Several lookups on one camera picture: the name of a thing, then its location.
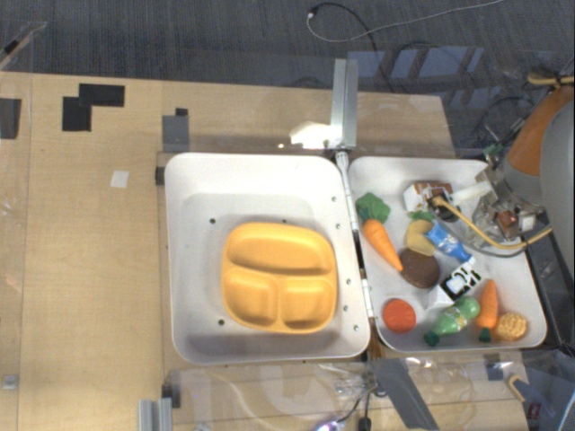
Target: transparent plastic object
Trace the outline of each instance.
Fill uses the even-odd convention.
[[[0,21],[0,429],[17,429],[31,144],[33,39],[44,23]]]
[[[374,370],[381,361],[174,371],[168,377],[180,403],[173,410],[174,429],[357,429],[373,391],[367,408],[372,429],[404,430],[389,394],[377,393]],[[410,356],[401,362],[441,430],[528,429],[535,397],[554,412],[556,423],[566,422],[572,407],[575,361],[556,350]],[[528,402],[518,389],[531,392]]]

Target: yellow plate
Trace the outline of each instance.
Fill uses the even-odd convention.
[[[321,330],[333,317],[337,288],[333,248],[313,230],[249,223],[227,237],[224,306],[244,326],[298,334]]]

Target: carrot top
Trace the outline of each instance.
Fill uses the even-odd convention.
[[[373,193],[366,193],[356,201],[356,209],[362,222],[369,219],[376,219],[382,224],[385,223],[391,208]]]

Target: wooden surface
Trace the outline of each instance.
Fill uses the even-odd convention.
[[[125,107],[93,108],[91,133],[62,132],[62,97],[77,96],[81,82],[126,85]],[[162,115],[189,109],[194,145],[276,145],[303,121],[328,123],[331,93],[56,75],[35,75],[32,88],[18,429],[136,429],[137,402],[158,399],[163,352],[171,349],[162,330],[154,178]],[[438,98],[361,93],[358,101],[361,144],[453,153]],[[111,187],[115,171],[129,172],[126,188]],[[475,399],[457,406],[457,413],[473,410],[477,427],[470,429],[481,428],[488,406],[495,416],[508,412],[506,429],[524,426],[516,424],[520,405],[510,396]],[[403,429],[391,408],[380,409],[377,423]],[[436,411],[438,421],[452,423],[447,429],[461,427],[449,421],[454,410],[446,403],[432,406]],[[293,418],[280,414],[269,424],[214,420],[215,429],[295,429]]]

